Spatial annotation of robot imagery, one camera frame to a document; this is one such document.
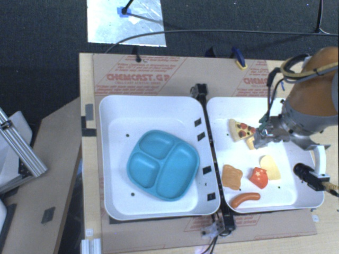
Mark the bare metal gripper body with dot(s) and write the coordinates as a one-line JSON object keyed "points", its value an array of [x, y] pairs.
{"points": [[280, 132]]}

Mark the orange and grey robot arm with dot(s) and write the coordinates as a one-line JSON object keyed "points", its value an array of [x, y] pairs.
{"points": [[315, 89]]}

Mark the red toy with white star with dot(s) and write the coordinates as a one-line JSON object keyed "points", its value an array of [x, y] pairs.
{"points": [[259, 178]]}

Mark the pale yellow toy cheese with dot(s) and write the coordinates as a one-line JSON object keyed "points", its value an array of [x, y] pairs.
{"points": [[271, 168]]}

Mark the orange toy toast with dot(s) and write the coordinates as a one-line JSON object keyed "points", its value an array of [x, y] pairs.
{"points": [[231, 177]]}

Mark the orange toy sausage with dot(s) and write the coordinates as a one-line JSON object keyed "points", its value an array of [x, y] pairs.
{"points": [[245, 199]]}

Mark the toy pizza slice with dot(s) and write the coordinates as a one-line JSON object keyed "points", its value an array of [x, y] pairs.
{"points": [[238, 130]]}

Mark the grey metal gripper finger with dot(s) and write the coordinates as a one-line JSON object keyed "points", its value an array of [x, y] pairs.
{"points": [[262, 132], [260, 143]]}

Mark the thin black rod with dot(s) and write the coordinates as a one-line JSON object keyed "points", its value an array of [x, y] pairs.
{"points": [[212, 147]]}

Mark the blue divided plate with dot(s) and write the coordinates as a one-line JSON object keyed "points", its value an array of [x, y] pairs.
{"points": [[164, 165]]}

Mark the black cylinder on white bracket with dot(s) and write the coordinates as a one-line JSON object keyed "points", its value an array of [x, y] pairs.
{"points": [[308, 175]]}

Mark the white plastic tray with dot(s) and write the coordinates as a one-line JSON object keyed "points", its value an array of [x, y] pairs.
{"points": [[119, 194], [286, 194]]}

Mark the brown cardboard board red print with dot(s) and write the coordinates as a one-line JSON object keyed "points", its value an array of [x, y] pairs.
{"points": [[169, 78]]}

